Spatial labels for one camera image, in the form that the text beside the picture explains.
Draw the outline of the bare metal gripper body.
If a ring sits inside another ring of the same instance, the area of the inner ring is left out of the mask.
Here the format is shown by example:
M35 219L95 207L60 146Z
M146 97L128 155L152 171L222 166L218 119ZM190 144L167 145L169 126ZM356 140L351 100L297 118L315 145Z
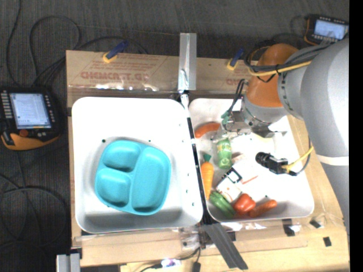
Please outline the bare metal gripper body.
M232 111L223 119L223 128L232 138L254 133L263 138L272 138L276 134L284 136L287 131L272 131L270 122L260 121L248 112Z

